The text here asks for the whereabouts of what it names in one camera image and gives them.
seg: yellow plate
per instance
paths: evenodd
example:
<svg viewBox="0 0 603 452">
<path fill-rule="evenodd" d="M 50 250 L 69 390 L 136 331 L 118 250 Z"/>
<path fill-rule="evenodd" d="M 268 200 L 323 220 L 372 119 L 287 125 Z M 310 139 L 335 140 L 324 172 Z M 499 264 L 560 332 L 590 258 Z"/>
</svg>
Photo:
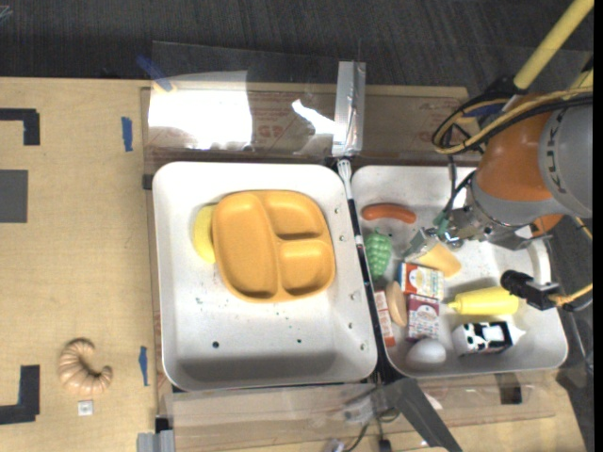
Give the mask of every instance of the yellow plate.
<svg viewBox="0 0 603 452">
<path fill-rule="evenodd" d="M 334 279 L 327 223 L 317 204 L 299 192 L 231 194 L 214 209 L 211 225 L 220 275 L 242 299 L 299 299 Z"/>
</svg>

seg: small white label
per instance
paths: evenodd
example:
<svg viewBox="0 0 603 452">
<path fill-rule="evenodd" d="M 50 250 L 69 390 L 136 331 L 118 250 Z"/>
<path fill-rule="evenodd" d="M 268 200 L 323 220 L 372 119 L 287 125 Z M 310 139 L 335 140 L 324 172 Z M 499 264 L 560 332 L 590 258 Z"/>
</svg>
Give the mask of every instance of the small white label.
<svg viewBox="0 0 603 452">
<path fill-rule="evenodd" d="M 94 402 L 92 400 L 80 400 L 77 402 L 77 414 L 81 417 L 94 413 Z"/>
</svg>

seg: blue tape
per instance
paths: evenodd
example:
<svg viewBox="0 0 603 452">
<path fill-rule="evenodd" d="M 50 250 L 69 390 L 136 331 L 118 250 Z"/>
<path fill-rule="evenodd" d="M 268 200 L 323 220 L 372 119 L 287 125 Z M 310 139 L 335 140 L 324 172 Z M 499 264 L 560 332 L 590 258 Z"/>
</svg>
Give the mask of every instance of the blue tape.
<svg viewBox="0 0 603 452">
<path fill-rule="evenodd" d="M 149 386 L 149 376 L 147 374 L 148 362 L 149 361 L 147 360 L 147 347 L 140 347 L 139 365 L 140 371 L 142 372 L 142 382 L 144 383 L 145 387 Z"/>
<path fill-rule="evenodd" d="M 157 67 L 151 59 L 147 58 L 146 56 L 137 56 L 136 63 L 166 92 L 169 92 L 173 89 L 168 77 L 161 72 L 159 67 Z"/>
<path fill-rule="evenodd" d="M 132 120 L 127 117 L 122 117 L 122 138 L 125 151 L 127 153 L 134 151 L 132 149 Z"/>
<path fill-rule="evenodd" d="M 472 110 L 471 112 L 463 113 L 464 117 L 481 117 L 481 116 L 490 116 L 492 114 L 497 114 L 502 110 L 505 104 L 490 104 L 485 105 L 484 107 L 478 107 L 477 109 Z"/>
</svg>

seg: yellow mustard bottle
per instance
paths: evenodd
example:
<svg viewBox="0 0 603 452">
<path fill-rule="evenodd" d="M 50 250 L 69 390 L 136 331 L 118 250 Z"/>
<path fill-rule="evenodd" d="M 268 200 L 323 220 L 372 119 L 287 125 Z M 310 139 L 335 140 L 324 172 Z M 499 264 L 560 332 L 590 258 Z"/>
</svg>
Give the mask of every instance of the yellow mustard bottle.
<svg viewBox="0 0 603 452">
<path fill-rule="evenodd" d="M 492 286 L 459 293 L 448 307 L 459 315 L 512 315 L 519 308 L 519 298 L 502 286 Z"/>
</svg>

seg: cable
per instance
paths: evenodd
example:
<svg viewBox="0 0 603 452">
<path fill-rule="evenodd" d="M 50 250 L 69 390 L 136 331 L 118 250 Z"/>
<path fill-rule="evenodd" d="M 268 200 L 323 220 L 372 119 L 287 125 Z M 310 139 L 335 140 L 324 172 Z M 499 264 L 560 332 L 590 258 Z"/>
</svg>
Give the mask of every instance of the cable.
<svg viewBox="0 0 603 452">
<path fill-rule="evenodd" d="M 473 175 L 475 174 L 475 171 L 472 170 L 471 172 L 469 172 L 465 178 L 459 183 L 458 186 L 456 186 L 456 188 L 454 188 L 450 194 L 450 199 L 448 199 L 448 202 L 446 203 L 446 205 L 444 206 L 444 213 L 448 213 L 450 211 L 450 209 L 452 208 L 453 204 L 454 204 L 454 200 L 456 199 L 456 197 L 459 195 L 459 193 L 461 192 L 461 189 L 463 189 L 465 186 L 468 186 L 469 183 L 471 182 L 471 179 L 473 178 Z"/>
<path fill-rule="evenodd" d="M 590 230 L 588 228 L 586 228 L 586 225 L 584 224 L 582 219 L 580 219 L 578 217 L 574 217 L 574 216 L 572 216 L 571 218 L 580 225 L 579 229 L 585 230 L 585 233 L 591 239 L 593 239 L 593 235 L 591 234 Z M 541 221 L 541 226 L 544 229 L 545 227 L 544 227 L 542 218 L 540 218 L 540 221 Z M 548 240 L 545 240 L 545 245 L 546 245 L 546 249 L 548 250 L 548 255 L 553 256 L 554 255 L 553 250 L 552 250 Z M 563 308 L 566 312 L 570 312 L 570 313 L 581 312 L 582 310 L 585 310 L 591 304 L 593 304 L 592 297 L 590 299 L 588 299 L 587 301 L 585 301 L 584 303 L 581 303 L 578 306 L 572 305 L 571 303 L 573 303 L 576 299 L 583 297 L 584 295 L 586 295 L 587 293 L 589 293 L 592 290 L 593 290 L 593 283 L 591 282 L 590 284 L 587 284 L 583 288 L 580 288 L 578 291 L 571 293 L 570 295 L 551 294 L 551 295 L 547 296 L 547 299 L 549 299 L 550 301 L 555 303 L 555 306 L 557 306 L 559 308 Z"/>
<path fill-rule="evenodd" d="M 593 88 L 559 90 L 544 96 L 535 97 L 500 115 L 475 136 L 465 139 L 460 144 L 454 146 L 446 145 L 445 137 L 451 131 L 452 125 L 460 117 L 467 117 L 467 115 L 473 116 L 477 110 L 487 109 L 492 105 L 499 105 L 503 101 L 504 99 L 499 97 L 488 100 L 485 96 L 481 96 L 481 100 L 473 100 L 459 107 L 438 127 L 435 133 L 433 133 L 432 143 L 436 148 L 435 150 L 444 154 L 463 153 L 474 148 L 476 145 L 482 144 L 485 140 L 498 132 L 501 132 L 510 125 L 533 117 L 534 115 L 575 105 L 590 104 L 593 101 Z"/>
<path fill-rule="evenodd" d="M 563 306 L 565 304 L 571 303 L 575 299 L 578 299 L 593 289 L 593 284 L 587 284 L 583 288 L 578 291 L 572 293 L 571 295 L 550 295 L 548 299 L 553 301 L 557 306 Z"/>
<path fill-rule="evenodd" d="M 593 234 L 591 233 L 591 230 L 588 229 L 588 226 L 584 224 L 584 221 L 576 216 L 572 216 L 572 219 L 579 226 L 578 229 L 582 230 L 591 239 L 591 241 L 593 241 Z"/>
<path fill-rule="evenodd" d="M 454 163 L 454 157 L 451 155 L 448 156 L 448 174 L 450 177 L 450 196 L 454 194 L 454 190 L 456 189 L 456 164 Z"/>
<path fill-rule="evenodd" d="M 463 127 L 461 127 L 459 124 L 457 124 L 456 122 L 454 122 L 454 123 L 452 124 L 452 129 L 456 129 L 456 130 L 457 130 L 457 131 L 459 131 L 459 132 L 460 132 L 460 133 L 461 133 L 463 136 L 465 136 L 467 139 L 470 139 L 470 138 L 471 138 L 471 135 L 470 135 L 470 134 L 469 134 L 469 133 L 468 133 L 468 132 L 467 132 L 467 131 L 466 131 L 466 130 L 463 128 Z M 448 139 L 448 142 L 447 142 L 447 147 L 449 147 L 449 145 L 450 145 L 450 139 Z M 480 154 L 483 154 L 483 153 L 484 153 L 484 150 L 483 150 L 483 148 L 482 148 L 481 146 L 476 146 L 476 147 L 475 147 L 475 150 L 476 150 L 478 153 L 480 153 Z"/>
<path fill-rule="evenodd" d="M 394 415 L 391 418 L 384 418 L 388 412 L 396 412 L 396 413 L 394 413 Z M 399 417 L 399 410 L 390 409 L 389 411 L 385 411 L 379 417 L 377 417 L 377 420 L 379 422 L 381 422 L 382 424 L 391 424 L 392 422 L 395 422 L 396 420 L 398 420 L 398 417 Z"/>
<path fill-rule="evenodd" d="M 365 435 L 367 434 L 369 424 L 370 422 L 365 423 L 365 425 L 362 427 L 362 430 L 360 430 L 360 434 L 358 434 L 358 438 L 356 439 L 356 441 L 350 447 L 344 448 L 342 452 L 351 452 L 362 442 L 362 440 L 365 438 Z"/>
</svg>

